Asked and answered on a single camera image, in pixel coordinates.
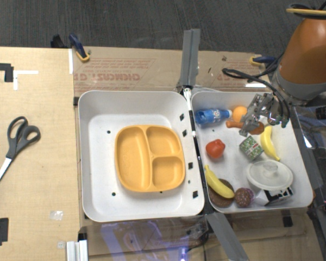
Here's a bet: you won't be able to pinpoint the yellow banana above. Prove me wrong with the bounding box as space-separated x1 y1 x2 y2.
204 164 235 200
260 126 281 162

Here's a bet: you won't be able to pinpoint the blue plastic bottle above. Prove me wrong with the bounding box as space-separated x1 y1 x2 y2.
195 108 233 126

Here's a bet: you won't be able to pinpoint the red toy pepper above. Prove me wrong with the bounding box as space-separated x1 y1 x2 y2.
205 139 226 159

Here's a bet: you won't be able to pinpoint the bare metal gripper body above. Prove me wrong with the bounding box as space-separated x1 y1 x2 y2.
246 92 285 126

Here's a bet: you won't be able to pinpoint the brown toy chicken drumstick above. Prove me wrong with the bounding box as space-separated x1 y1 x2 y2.
225 120 265 135

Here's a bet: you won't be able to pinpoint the black and white carton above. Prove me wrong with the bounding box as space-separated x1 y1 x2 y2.
254 185 294 207

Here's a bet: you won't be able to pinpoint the grey handled scissors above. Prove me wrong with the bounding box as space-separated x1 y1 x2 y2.
0 116 42 193

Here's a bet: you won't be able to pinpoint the brown round biscuit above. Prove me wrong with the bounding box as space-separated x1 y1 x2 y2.
208 178 236 209

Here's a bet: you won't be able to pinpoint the white bowl with clear lid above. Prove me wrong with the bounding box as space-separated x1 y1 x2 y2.
246 159 294 193

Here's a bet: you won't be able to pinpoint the brown sprinkled doughnut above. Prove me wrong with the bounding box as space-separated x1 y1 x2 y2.
234 187 255 209

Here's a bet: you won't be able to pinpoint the green and red can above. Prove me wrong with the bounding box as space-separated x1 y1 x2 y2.
239 135 265 161

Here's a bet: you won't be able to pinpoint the white plastic tray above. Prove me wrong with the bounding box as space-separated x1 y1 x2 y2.
77 90 205 223
190 91 315 215

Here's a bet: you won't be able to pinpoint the brown cardboard board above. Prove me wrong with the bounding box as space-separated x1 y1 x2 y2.
72 46 317 257

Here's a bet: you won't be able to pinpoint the orange toy fruit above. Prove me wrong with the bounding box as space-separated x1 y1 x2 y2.
232 105 248 122

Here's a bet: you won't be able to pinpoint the orange divided plate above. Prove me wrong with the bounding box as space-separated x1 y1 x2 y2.
114 125 186 193

